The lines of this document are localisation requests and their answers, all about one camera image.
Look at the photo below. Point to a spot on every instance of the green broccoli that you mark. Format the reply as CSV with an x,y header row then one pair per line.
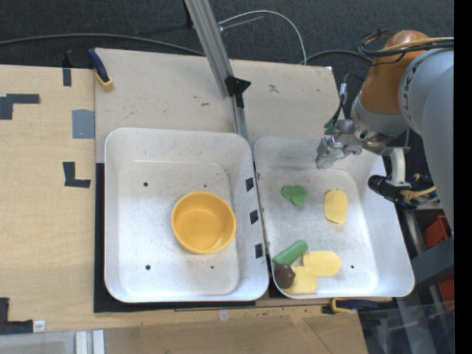
x,y
295,194

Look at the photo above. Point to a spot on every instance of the pale wooden board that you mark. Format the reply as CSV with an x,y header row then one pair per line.
x,y
166,94

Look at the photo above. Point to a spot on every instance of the white plastic tray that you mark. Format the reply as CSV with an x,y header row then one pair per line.
x,y
147,227
313,231

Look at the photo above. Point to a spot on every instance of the black cylinder on white bracket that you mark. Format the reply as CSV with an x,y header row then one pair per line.
x,y
387,188

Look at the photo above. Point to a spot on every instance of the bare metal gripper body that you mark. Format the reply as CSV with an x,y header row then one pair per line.
x,y
363,138

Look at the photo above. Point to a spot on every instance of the yellow bowl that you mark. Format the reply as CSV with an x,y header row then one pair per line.
x,y
203,223

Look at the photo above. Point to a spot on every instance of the brown round toy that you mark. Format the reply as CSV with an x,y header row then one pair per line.
x,y
284,276

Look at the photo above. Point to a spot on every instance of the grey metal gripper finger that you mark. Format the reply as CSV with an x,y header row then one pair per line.
x,y
323,155
340,152

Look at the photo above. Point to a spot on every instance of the yellow oval slice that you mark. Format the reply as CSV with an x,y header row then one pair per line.
x,y
322,263
306,281
335,207

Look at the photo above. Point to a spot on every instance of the green cylinder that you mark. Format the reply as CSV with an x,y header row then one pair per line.
x,y
290,253

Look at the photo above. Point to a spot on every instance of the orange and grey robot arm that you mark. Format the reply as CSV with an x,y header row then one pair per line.
x,y
424,87

